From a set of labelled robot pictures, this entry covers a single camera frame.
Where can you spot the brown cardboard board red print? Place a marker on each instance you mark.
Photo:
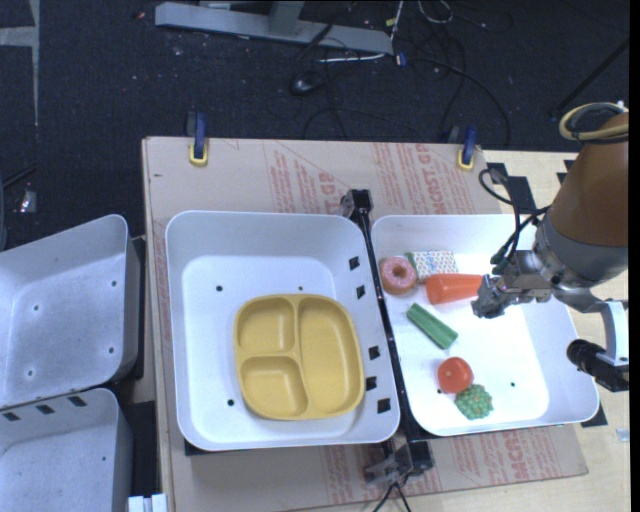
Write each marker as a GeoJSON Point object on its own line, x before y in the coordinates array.
{"type": "Point", "coordinates": [280, 170]}

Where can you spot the orange carrot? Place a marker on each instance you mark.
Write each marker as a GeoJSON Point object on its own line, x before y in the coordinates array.
{"type": "Point", "coordinates": [450, 289]}

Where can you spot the white plastic tray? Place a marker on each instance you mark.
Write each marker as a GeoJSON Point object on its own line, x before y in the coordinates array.
{"type": "Point", "coordinates": [505, 360]}
{"type": "Point", "coordinates": [210, 330]}

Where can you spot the white packet with coloured dots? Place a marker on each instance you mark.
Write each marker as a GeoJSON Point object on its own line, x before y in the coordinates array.
{"type": "Point", "coordinates": [437, 262]}

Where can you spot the green pea cluster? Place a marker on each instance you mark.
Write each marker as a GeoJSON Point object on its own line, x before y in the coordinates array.
{"type": "Point", "coordinates": [474, 402]}

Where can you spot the red tomato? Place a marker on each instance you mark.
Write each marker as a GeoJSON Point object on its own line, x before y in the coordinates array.
{"type": "Point", "coordinates": [455, 375]}

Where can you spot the pink doughnut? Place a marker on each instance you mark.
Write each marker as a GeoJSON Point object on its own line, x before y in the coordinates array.
{"type": "Point", "coordinates": [391, 282]}

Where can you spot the yellow divided plate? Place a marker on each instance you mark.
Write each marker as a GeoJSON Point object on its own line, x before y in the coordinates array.
{"type": "Point", "coordinates": [300, 357]}

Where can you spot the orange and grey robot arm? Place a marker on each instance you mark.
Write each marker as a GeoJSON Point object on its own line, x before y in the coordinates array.
{"type": "Point", "coordinates": [592, 190]}

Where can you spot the black cylinder on white bracket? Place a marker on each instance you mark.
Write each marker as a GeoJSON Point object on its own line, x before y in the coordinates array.
{"type": "Point", "coordinates": [595, 360]}

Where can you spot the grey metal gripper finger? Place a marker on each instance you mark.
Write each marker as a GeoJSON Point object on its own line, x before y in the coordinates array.
{"type": "Point", "coordinates": [484, 305]}
{"type": "Point", "coordinates": [491, 286]}

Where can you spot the thin black rod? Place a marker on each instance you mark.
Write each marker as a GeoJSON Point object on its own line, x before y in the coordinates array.
{"type": "Point", "coordinates": [387, 320]}

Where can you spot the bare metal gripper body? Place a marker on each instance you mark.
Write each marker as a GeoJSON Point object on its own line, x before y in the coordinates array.
{"type": "Point", "coordinates": [525, 277]}

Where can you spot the green celery stick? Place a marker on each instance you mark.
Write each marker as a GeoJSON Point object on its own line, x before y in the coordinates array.
{"type": "Point", "coordinates": [432, 326]}

